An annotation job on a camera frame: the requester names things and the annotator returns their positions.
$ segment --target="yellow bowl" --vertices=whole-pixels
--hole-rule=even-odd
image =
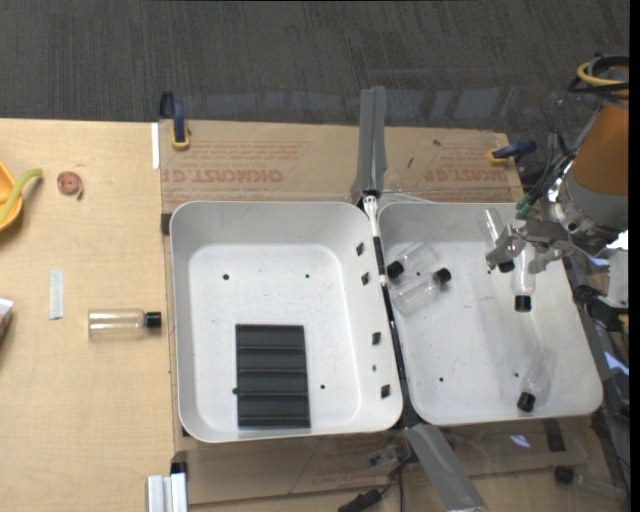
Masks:
[[[16,181],[11,176],[11,173],[4,166],[4,164],[0,161],[0,196],[4,196],[9,194],[11,190],[13,190],[13,186],[16,184]],[[4,222],[0,224],[0,231],[4,231],[8,228],[14,220],[18,218],[20,211],[22,210],[22,194],[18,196],[16,202],[13,203],[11,210],[9,210],[9,214],[7,218],[4,219]]]

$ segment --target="metal bracket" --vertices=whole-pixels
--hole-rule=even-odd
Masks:
[[[387,153],[384,145],[384,118],[387,108],[385,88],[365,89],[360,93],[360,138],[358,173],[351,187],[351,200],[358,203],[364,192],[379,195],[384,186]]]
[[[187,474],[147,477],[147,512],[189,512]]]
[[[525,245],[524,240],[511,226],[505,226],[495,244],[496,248],[485,255],[487,265],[489,265],[491,270],[501,263],[513,260],[513,258],[522,252]]]

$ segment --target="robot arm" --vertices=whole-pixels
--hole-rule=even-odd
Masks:
[[[602,77],[612,71],[626,74],[626,80]],[[495,249],[486,254],[491,269],[502,269],[532,245],[531,274],[574,251],[607,260],[607,294],[581,287],[574,299],[585,312],[616,330],[619,316],[628,313],[628,252],[610,248],[628,230],[629,222],[628,72],[629,58],[624,56],[598,56],[578,67],[569,92],[596,94],[604,100],[603,106],[573,152],[556,135],[542,177],[516,205],[516,219],[522,224],[505,227],[495,239]]]

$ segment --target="small white object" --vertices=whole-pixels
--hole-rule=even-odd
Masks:
[[[2,341],[4,333],[9,327],[12,308],[13,302],[8,299],[0,298],[0,341]]]
[[[160,126],[158,123],[151,123],[151,154],[153,158],[153,168],[160,168]]]
[[[64,270],[49,271],[49,320],[64,316]]]

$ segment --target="wooden table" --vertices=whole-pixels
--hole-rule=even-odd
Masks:
[[[174,455],[169,336],[95,342],[90,308],[167,314],[159,171],[151,125],[0,120],[0,160],[27,185],[21,218],[0,234],[0,297],[14,318],[0,342],[0,510],[145,510],[147,476]],[[80,200],[60,172],[84,182]],[[64,271],[64,315],[49,319],[49,275]],[[606,471],[584,421],[592,466]],[[620,510],[600,495],[554,485],[548,470],[474,479],[491,510]],[[336,510],[354,491],[194,510]],[[397,510],[397,488],[377,509]],[[429,485],[409,485],[407,510],[442,510]]]

